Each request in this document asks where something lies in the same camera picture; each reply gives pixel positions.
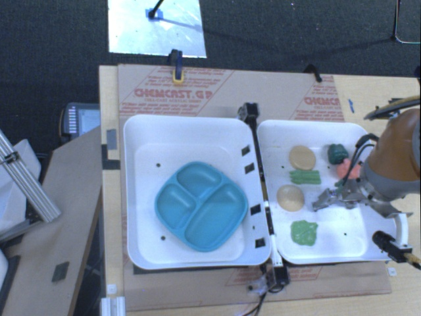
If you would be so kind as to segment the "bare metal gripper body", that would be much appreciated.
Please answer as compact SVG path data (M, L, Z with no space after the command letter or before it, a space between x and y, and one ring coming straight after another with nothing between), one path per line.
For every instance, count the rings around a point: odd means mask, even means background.
M388 180L369 182L358 178L342 181L334 190L330 190L330 203L340 201L347 207L353 208L358 203L367 204L375 212L386 219L397 216L400 211L391 202L412 193L412 182Z

